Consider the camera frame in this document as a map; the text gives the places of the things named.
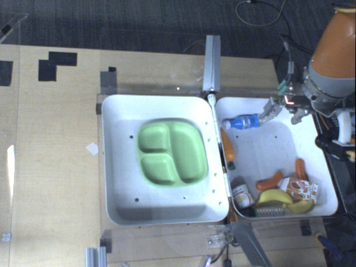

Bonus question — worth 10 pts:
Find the blue plastic bottle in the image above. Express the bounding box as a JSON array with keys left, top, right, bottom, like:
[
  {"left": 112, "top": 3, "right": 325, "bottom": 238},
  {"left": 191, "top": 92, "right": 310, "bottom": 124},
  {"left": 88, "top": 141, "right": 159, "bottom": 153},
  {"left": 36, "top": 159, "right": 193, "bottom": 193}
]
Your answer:
[{"left": 221, "top": 113, "right": 263, "bottom": 131}]

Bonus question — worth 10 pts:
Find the white plastic tray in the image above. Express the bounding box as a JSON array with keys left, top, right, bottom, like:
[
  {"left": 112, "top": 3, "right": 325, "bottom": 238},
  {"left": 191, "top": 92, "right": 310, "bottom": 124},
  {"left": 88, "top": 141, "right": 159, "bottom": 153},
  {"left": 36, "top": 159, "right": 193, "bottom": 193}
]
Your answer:
[
  {"left": 215, "top": 96, "right": 339, "bottom": 220},
  {"left": 101, "top": 93, "right": 230, "bottom": 228}
]

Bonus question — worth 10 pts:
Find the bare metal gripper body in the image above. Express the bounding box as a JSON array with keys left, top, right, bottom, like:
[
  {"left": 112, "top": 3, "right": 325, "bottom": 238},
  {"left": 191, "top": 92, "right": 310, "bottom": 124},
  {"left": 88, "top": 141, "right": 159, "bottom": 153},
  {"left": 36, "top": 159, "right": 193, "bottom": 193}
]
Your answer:
[{"left": 283, "top": 68, "right": 349, "bottom": 117}]

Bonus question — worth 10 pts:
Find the green divided plate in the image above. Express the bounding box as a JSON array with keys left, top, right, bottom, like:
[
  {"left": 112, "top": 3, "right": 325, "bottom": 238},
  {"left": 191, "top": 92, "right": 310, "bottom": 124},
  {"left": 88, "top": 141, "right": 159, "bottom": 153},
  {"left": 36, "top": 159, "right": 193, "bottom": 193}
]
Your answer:
[{"left": 136, "top": 121, "right": 210, "bottom": 189}]

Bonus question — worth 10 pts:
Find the orange carrot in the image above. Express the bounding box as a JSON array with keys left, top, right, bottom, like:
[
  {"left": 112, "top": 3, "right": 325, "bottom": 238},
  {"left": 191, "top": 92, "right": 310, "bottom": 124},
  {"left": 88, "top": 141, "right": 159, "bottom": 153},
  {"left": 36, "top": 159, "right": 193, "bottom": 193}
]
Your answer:
[{"left": 220, "top": 128, "right": 237, "bottom": 170}]

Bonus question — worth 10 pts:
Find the yellow banana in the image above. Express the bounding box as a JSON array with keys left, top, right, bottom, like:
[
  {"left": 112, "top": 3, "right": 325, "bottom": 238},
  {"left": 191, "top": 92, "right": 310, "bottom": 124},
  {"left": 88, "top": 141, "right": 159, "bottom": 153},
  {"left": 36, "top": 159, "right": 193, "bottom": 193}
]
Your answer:
[
  {"left": 281, "top": 199, "right": 315, "bottom": 215},
  {"left": 255, "top": 188, "right": 294, "bottom": 208}
]

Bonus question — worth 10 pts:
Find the orange and white carton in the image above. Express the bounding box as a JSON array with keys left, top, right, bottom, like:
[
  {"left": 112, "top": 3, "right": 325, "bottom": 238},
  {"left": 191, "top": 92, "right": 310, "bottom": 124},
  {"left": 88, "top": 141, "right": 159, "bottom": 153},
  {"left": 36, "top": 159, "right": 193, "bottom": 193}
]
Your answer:
[{"left": 279, "top": 176, "right": 319, "bottom": 205}]

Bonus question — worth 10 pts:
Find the orange sausage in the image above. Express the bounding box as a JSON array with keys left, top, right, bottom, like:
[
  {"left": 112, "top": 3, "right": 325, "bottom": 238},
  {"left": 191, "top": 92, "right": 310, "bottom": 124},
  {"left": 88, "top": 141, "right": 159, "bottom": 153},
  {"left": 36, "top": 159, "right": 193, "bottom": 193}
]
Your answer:
[
  {"left": 255, "top": 171, "right": 284, "bottom": 192},
  {"left": 295, "top": 157, "right": 310, "bottom": 182}
]

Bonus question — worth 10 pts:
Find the white printed can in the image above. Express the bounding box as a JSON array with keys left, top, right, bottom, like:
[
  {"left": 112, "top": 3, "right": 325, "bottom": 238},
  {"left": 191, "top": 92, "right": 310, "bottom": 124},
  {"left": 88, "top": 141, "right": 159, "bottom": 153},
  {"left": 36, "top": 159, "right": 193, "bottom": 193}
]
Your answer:
[{"left": 230, "top": 176, "right": 256, "bottom": 209}]

